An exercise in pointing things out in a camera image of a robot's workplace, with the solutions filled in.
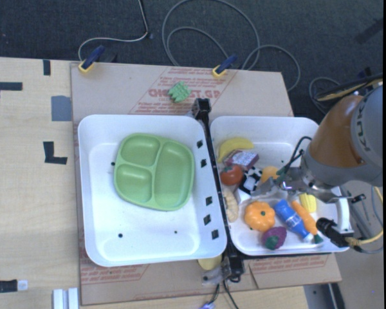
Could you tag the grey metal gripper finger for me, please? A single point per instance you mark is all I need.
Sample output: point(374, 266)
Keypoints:
point(272, 181)
point(260, 190)

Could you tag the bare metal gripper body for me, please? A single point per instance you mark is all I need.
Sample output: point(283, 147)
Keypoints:
point(297, 178)

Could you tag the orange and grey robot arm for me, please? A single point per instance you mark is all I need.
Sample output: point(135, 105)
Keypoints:
point(339, 130)

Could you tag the orange toy fruit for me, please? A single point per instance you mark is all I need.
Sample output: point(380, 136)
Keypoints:
point(268, 173)

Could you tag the black and white checkered block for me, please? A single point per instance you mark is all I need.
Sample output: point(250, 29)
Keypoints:
point(250, 181)

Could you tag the orange pumpkin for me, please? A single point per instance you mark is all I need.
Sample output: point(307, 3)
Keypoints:
point(259, 216)

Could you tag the yellow corn cob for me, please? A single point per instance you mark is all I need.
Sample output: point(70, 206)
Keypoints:
point(308, 202)

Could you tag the beige toy bread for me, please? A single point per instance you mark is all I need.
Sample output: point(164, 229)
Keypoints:
point(232, 206)

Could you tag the red tomato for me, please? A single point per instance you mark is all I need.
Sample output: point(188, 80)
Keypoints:
point(231, 175)

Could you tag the purple and red packet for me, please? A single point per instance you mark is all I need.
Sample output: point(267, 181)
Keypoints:
point(242, 159)

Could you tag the blue plastic bottle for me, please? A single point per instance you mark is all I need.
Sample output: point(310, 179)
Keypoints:
point(289, 217)

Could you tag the orange carrot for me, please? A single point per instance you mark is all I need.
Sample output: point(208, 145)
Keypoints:
point(304, 217)

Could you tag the purple eggplant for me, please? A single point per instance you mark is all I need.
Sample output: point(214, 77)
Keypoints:
point(275, 237)

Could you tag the white plastic tray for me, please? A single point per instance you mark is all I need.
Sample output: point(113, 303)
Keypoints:
point(270, 129)
point(148, 233)

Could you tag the yellow banana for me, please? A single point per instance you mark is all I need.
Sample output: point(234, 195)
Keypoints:
point(233, 144)

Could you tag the yellow toy lemon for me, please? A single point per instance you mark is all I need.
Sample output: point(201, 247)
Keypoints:
point(209, 262)

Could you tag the green divided plate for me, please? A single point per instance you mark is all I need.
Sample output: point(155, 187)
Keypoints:
point(154, 172)

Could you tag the green toy broccoli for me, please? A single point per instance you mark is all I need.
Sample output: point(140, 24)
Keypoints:
point(179, 92)

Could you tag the brown cardboard board red print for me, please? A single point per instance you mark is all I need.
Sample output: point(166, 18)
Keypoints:
point(115, 89)

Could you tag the black cylinder on white bracket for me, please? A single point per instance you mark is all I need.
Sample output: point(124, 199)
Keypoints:
point(333, 230)

